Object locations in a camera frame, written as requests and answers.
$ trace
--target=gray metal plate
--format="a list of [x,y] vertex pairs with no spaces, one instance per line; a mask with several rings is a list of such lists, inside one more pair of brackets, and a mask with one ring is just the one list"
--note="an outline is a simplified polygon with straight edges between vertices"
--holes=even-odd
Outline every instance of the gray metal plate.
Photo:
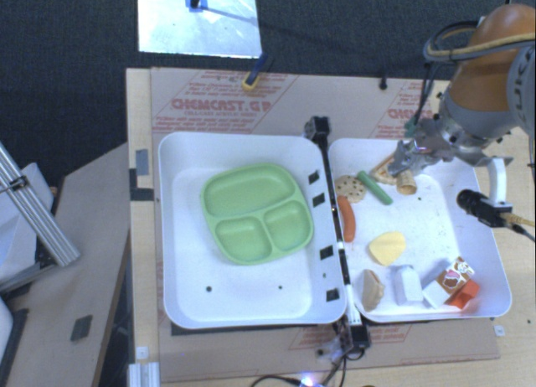
[[255,0],[206,0],[192,11],[187,0],[138,0],[142,52],[258,58]]

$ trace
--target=orange block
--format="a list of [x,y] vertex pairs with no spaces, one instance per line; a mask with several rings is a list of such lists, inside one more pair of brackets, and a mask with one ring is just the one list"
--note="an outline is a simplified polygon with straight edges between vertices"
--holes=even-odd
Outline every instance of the orange block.
[[480,286],[473,280],[469,280],[466,285],[454,295],[454,297],[446,302],[446,304],[463,309],[463,307],[478,294],[479,290]]

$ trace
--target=orange sausage toy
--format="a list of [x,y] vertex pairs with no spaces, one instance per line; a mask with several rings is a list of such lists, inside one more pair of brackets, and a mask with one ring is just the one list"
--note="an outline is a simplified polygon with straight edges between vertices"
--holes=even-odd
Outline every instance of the orange sausage toy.
[[337,205],[341,216],[343,217],[343,238],[345,243],[351,243],[355,237],[355,216],[353,215],[352,205],[345,196],[337,196]]

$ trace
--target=green plate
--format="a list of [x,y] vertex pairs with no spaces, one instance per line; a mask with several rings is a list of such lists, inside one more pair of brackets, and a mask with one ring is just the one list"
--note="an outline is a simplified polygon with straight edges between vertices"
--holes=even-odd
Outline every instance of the green plate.
[[257,163],[213,176],[201,190],[204,217],[233,262],[254,265],[289,255],[312,238],[311,213],[284,168]]

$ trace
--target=white tray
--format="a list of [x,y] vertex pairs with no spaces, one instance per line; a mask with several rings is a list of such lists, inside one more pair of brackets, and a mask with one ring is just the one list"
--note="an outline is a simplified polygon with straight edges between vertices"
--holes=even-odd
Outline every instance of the white tray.
[[[162,140],[158,156],[163,300],[174,323],[183,328],[317,324],[343,315],[346,296],[327,181],[321,153],[312,142],[177,132]],[[277,163],[289,171],[309,204],[314,234],[292,255],[244,266],[229,261],[216,245],[200,194],[215,174],[253,163]],[[309,184],[312,173],[319,177]],[[326,202],[313,207],[320,194]],[[329,248],[332,256],[322,259],[320,251]]]
[[[335,141],[329,152],[333,179],[361,170],[368,172],[395,146],[396,142],[389,140]],[[457,159],[437,163],[415,181],[418,191],[410,196],[398,194],[395,186],[381,184],[394,201],[389,206],[370,192],[353,204],[357,233],[354,242],[345,246],[359,311],[378,323],[503,315],[510,308],[512,296],[492,230],[456,203],[456,196],[464,188],[478,190],[473,168]],[[407,248],[392,266],[384,267],[372,259],[367,247],[375,237],[391,230],[404,234]],[[412,265],[425,286],[459,255],[474,268],[473,279],[480,286],[477,297],[463,310],[447,305],[434,309],[426,303],[408,307],[396,304],[392,282],[396,266]],[[385,285],[382,301],[370,312],[364,311],[361,303],[364,269],[376,272]]]

